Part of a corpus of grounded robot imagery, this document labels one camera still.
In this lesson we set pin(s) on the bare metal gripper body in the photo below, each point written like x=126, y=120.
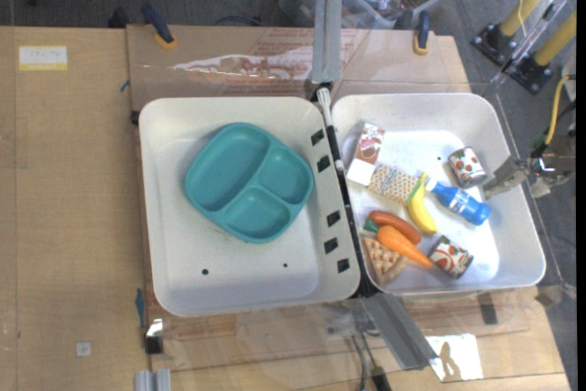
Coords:
x=558, y=158

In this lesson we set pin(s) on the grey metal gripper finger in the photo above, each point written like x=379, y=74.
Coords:
x=506, y=176

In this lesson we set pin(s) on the red and white can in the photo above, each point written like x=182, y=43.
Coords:
x=451, y=257
x=467, y=167

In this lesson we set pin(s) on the blue bottle with white cap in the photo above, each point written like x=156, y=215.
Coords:
x=462, y=201

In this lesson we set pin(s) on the white plastic tray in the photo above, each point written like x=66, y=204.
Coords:
x=458, y=123
x=183, y=279

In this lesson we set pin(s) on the yellow banana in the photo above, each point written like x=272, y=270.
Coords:
x=421, y=215

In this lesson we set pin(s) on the orange patterned packet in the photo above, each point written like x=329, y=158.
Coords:
x=391, y=184

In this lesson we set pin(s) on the red-brown sausage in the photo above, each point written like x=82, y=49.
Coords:
x=396, y=222

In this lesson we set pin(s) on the orange carrot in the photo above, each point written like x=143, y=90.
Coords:
x=400, y=245

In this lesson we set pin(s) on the red and white carton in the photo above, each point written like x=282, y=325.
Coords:
x=366, y=151

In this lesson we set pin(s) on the pizza slice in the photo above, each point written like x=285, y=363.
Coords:
x=382, y=263

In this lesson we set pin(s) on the thin black and white rod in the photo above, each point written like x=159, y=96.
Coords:
x=333, y=142

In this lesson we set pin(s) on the teal divided plate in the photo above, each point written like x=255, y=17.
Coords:
x=229, y=169

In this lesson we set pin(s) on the brown cardboard board red print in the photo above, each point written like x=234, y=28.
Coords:
x=192, y=50

